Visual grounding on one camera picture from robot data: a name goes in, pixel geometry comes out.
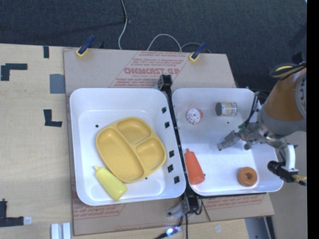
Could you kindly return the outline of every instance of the blue clamp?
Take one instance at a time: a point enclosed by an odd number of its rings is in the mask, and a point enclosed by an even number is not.
[[[198,59],[200,52],[206,51],[206,47],[207,47],[207,44],[203,42],[196,51],[190,54],[189,60],[192,62],[195,62]]]
[[[91,35],[83,44],[82,46],[75,52],[76,55],[79,57],[83,57],[87,52],[88,48],[92,45],[95,40],[95,36]]]

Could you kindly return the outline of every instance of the dark carpet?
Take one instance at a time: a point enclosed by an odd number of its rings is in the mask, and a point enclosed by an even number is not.
[[[302,52],[307,59],[305,0],[124,0],[129,24],[122,49],[146,50],[158,34],[180,45],[207,43],[227,54],[238,87],[272,89],[269,69]],[[121,0],[0,0],[0,43],[78,47],[90,35],[119,49]],[[194,51],[188,45],[183,51]],[[160,36],[150,50],[178,51]]]

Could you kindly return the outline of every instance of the divided yellow plate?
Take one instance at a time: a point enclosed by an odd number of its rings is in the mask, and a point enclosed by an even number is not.
[[[121,181],[133,183],[159,169],[166,161],[166,149],[142,119],[129,117],[103,128],[96,147],[104,164]]]

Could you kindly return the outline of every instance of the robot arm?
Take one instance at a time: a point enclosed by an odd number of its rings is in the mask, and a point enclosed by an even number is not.
[[[246,141],[244,148],[250,149],[257,142],[267,143],[284,158],[283,163],[270,161],[268,169],[286,182],[298,182],[306,185],[306,177],[298,176],[295,168],[295,150],[284,139],[296,131],[307,132],[307,64],[282,64],[272,68],[271,76],[278,78],[261,109],[258,110],[258,95],[252,104],[247,120],[232,131],[218,145],[219,150],[232,146],[239,140]],[[257,121],[251,122],[251,116],[257,112]]]

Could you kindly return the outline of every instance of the cardboard base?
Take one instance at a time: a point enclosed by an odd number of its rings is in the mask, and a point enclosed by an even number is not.
[[[89,49],[79,58],[76,49],[64,50],[73,229],[75,235],[170,227],[180,219],[168,219],[166,210],[179,198],[92,207],[83,204],[75,190],[69,98],[79,88],[152,88],[161,74],[170,74],[172,91],[178,88],[234,88],[235,83],[224,54],[200,54],[196,62],[190,53]],[[274,213],[268,194],[204,199],[200,215],[189,223],[267,216]]]

